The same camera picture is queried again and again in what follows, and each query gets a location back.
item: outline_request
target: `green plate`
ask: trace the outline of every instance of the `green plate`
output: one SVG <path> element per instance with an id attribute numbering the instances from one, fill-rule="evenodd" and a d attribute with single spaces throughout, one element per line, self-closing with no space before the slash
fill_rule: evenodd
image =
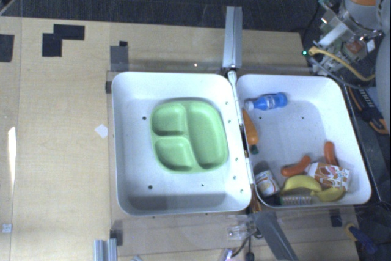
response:
<path id="1" fill-rule="evenodd" d="M 153 150 L 159 164 L 171 172 L 205 172 L 228 158 L 224 126 L 218 111 L 204 101 L 173 101 L 151 115 Z"/>

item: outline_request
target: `sausage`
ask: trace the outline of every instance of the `sausage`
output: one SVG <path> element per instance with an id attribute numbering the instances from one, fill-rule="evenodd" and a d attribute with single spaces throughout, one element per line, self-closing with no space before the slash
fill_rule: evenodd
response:
<path id="1" fill-rule="evenodd" d="M 334 144 L 331 141 L 326 141 L 324 143 L 324 158 L 326 159 L 327 164 L 331 164 L 333 166 L 339 166 L 338 161 L 335 157 Z"/>
<path id="2" fill-rule="evenodd" d="M 244 127 L 246 128 L 246 138 L 249 145 L 256 145 L 259 141 L 257 129 L 252 123 L 251 118 L 246 110 L 242 109 Z"/>
<path id="3" fill-rule="evenodd" d="M 290 167 L 283 167 L 281 169 L 281 174 L 283 176 L 291 177 L 294 175 L 302 174 L 305 168 L 310 164 L 311 158 L 309 156 L 303 156 L 299 163 Z"/>

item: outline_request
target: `can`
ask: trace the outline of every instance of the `can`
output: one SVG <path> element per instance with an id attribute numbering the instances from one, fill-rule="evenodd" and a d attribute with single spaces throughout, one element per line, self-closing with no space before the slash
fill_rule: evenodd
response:
<path id="1" fill-rule="evenodd" d="M 255 183 L 263 197 L 272 196 L 280 191 L 280 188 L 270 170 L 257 174 L 255 176 Z"/>

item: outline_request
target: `wooden table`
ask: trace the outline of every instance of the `wooden table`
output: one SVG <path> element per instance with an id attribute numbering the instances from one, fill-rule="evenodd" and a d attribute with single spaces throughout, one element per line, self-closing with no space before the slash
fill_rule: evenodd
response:
<path id="1" fill-rule="evenodd" d="M 14 108 L 18 145 L 13 212 L 8 215 L 13 229 L 10 238 L 0 237 L 0 259 L 92 260 L 93 241 L 107 240 L 111 229 L 108 138 L 95 131 L 108 125 L 104 87 L 110 46 L 127 41 L 130 59 L 140 63 L 181 57 L 190 64 L 215 64 L 222 58 L 224 30 L 1 17 L 0 33 L 17 33 L 13 29 L 17 23 L 21 25 L 21 34 L 15 37 L 15 43 L 21 40 L 19 105 Z M 53 33 L 54 24 L 83 25 L 85 39 L 63 40 L 61 58 L 42 57 L 42 34 Z M 264 72 L 305 73 L 300 50 L 298 34 L 243 31 L 243 58 L 261 65 Z M 7 77 L 11 64 L 0 64 L 2 102 L 15 95 Z M 344 211 L 342 217 L 344 222 L 356 222 L 353 211 Z M 358 260 L 343 229 L 331 227 L 328 217 L 314 227 L 311 219 L 318 218 L 314 215 L 301 226 L 294 224 L 295 217 L 281 220 L 287 237 L 295 238 L 292 247 L 299 259 Z M 309 233 L 318 236 L 306 241 Z M 166 251 L 175 251 L 175 243 L 156 245 L 162 243 L 172 246 Z M 256 260 L 274 260 L 265 240 L 253 244 Z M 220 253 L 221 249 L 200 249 L 141 257 L 215 261 Z M 243 255 L 236 260 L 243 260 Z"/>

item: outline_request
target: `yellow banana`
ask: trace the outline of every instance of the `yellow banana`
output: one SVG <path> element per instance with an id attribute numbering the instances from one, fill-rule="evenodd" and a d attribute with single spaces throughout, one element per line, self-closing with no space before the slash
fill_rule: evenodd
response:
<path id="1" fill-rule="evenodd" d="M 344 195 L 344 193 L 345 191 L 342 189 L 330 187 L 324 191 L 321 191 L 320 193 L 312 191 L 311 196 L 315 195 L 321 202 L 332 202 L 339 200 Z"/>
<path id="2" fill-rule="evenodd" d="M 284 184 L 282 192 L 290 191 L 296 188 L 307 188 L 315 192 L 322 191 L 322 187 L 319 182 L 311 176 L 307 175 L 295 175 L 289 177 Z"/>

